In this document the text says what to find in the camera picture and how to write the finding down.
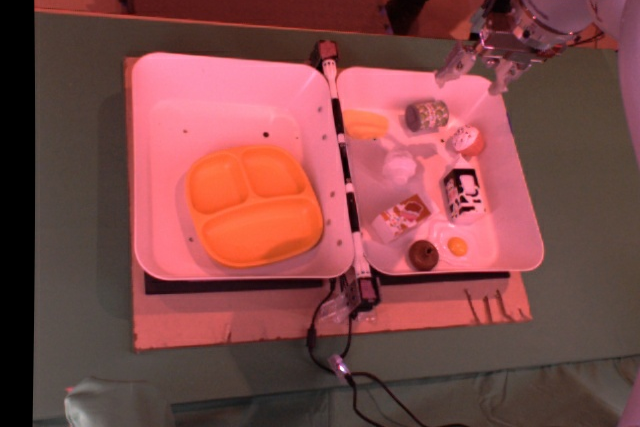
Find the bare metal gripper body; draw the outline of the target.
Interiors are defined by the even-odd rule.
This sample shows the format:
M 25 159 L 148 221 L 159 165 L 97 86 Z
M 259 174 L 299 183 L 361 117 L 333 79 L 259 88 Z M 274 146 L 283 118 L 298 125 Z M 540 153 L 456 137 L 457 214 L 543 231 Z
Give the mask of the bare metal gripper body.
M 568 33 L 527 7 L 514 7 L 508 13 L 480 10 L 477 34 L 477 55 L 487 65 L 541 63 L 561 54 L 569 42 Z

